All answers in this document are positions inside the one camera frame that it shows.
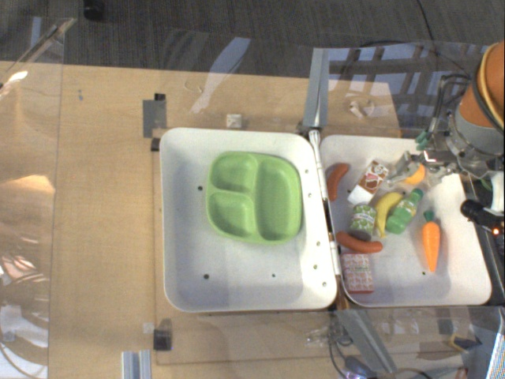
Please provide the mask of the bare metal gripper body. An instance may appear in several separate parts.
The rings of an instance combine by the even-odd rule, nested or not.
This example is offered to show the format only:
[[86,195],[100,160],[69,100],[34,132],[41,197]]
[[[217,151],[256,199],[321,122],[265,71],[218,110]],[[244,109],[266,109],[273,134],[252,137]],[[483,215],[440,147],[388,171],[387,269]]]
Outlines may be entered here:
[[490,178],[496,172],[496,156],[478,150],[456,132],[423,132],[421,162],[425,166],[454,163],[455,174],[474,178]]

